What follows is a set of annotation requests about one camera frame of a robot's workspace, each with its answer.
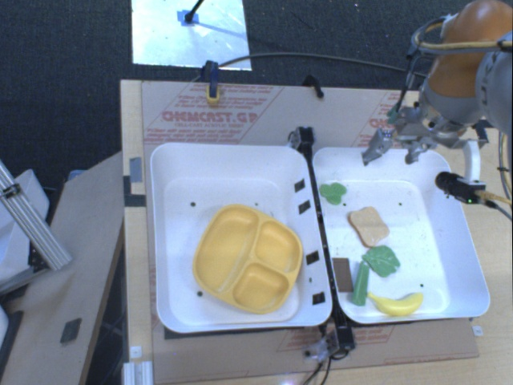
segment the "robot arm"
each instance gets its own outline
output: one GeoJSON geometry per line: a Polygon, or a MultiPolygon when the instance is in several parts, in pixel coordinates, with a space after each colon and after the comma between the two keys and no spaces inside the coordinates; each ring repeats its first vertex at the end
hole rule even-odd
{"type": "MultiPolygon", "coordinates": [[[[513,9],[497,0],[477,0],[458,15],[435,20],[412,37],[412,46],[434,57],[414,107],[389,114],[391,130],[378,129],[363,153],[368,164],[393,142],[408,149],[406,163],[442,144],[471,152],[461,136],[482,117],[508,136],[511,166],[511,28],[513,9]],[[442,27],[442,44],[422,42],[423,35],[442,27]]],[[[406,88],[413,70],[406,78],[406,88]]]]}

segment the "yellow divided plate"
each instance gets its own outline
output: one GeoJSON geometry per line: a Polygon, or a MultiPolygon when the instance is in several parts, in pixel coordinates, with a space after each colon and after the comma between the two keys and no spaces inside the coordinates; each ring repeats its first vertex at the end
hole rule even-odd
{"type": "Polygon", "coordinates": [[[301,241],[289,227],[245,205],[227,205],[208,224],[192,268],[211,295],[267,314],[289,296],[302,258],[301,241]]]}

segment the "bread slice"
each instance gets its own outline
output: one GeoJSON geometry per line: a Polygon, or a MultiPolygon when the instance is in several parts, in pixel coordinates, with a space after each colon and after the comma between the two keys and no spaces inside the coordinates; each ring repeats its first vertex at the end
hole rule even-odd
{"type": "Polygon", "coordinates": [[[374,207],[365,207],[349,214],[350,224],[357,230],[363,245],[374,247],[390,230],[374,207]]]}

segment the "yellow banana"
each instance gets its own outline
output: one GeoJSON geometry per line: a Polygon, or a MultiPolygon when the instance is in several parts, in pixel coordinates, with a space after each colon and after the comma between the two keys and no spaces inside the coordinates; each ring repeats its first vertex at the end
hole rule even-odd
{"type": "Polygon", "coordinates": [[[371,292],[369,292],[367,296],[374,301],[376,307],[383,314],[392,315],[394,317],[409,315],[415,312],[424,300],[424,295],[420,292],[407,295],[403,299],[377,297],[371,292]]]}

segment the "table surface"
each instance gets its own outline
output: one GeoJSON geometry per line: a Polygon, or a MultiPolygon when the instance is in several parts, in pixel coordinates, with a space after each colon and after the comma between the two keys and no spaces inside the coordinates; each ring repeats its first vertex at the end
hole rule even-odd
{"type": "MultiPolygon", "coordinates": [[[[140,91],[125,90],[122,96],[122,109],[139,107],[141,104],[140,91]]],[[[140,129],[130,130],[130,126],[141,125],[141,116],[130,114],[123,121],[123,174],[129,175],[128,161],[132,156],[140,156],[140,151],[134,145],[142,144],[140,129]]],[[[497,166],[498,136],[496,130],[488,132],[490,143],[481,151],[482,180],[487,183],[487,190],[502,195],[497,166]]],[[[437,151],[444,156],[454,172],[464,172],[463,154],[459,150],[447,150],[439,147],[437,151]]],[[[133,193],[143,193],[140,184],[132,184],[133,193]]],[[[473,326],[481,328],[483,335],[477,337],[480,356],[473,359],[445,360],[429,363],[411,363],[384,367],[365,367],[332,370],[327,384],[411,384],[411,383],[509,383],[513,376],[513,301],[512,301],[512,258],[511,258],[511,222],[496,210],[484,206],[464,206],[464,212],[475,243],[484,276],[487,280],[491,296],[489,310],[472,322],[473,326]]],[[[131,323],[129,336],[131,343],[138,343],[144,349],[151,349],[151,327],[148,325],[149,298],[144,293],[148,291],[147,255],[137,249],[130,252],[130,247],[140,246],[144,242],[147,226],[146,218],[137,210],[126,210],[125,221],[137,224],[130,231],[126,241],[128,264],[127,284],[131,290],[128,300],[132,301],[131,323]]],[[[320,372],[316,381],[321,383],[324,371],[320,372]]],[[[308,373],[260,376],[244,379],[223,379],[221,381],[202,381],[197,384],[300,384],[308,378],[308,373]]]]}

